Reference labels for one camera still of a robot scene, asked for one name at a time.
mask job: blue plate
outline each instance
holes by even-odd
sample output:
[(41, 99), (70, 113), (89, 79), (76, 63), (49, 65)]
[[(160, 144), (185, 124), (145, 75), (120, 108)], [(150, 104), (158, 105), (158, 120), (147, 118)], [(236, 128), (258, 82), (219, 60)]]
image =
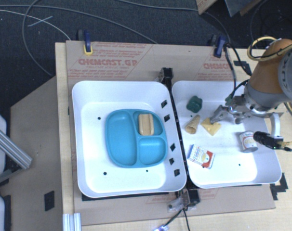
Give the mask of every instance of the blue plate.
[[(140, 114), (153, 115), (153, 135), (139, 133)], [(110, 113), (106, 119), (105, 137), (110, 159), (121, 167), (150, 167), (161, 163), (167, 156), (163, 123), (148, 110), (122, 109)]]

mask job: dark green object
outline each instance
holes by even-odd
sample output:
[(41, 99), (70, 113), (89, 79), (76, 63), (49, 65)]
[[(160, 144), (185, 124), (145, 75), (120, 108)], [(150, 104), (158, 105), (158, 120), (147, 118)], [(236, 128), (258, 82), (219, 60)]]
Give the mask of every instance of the dark green object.
[(202, 104), (203, 100), (201, 98), (193, 96), (186, 105), (186, 108), (194, 113), (197, 113), (202, 108)]

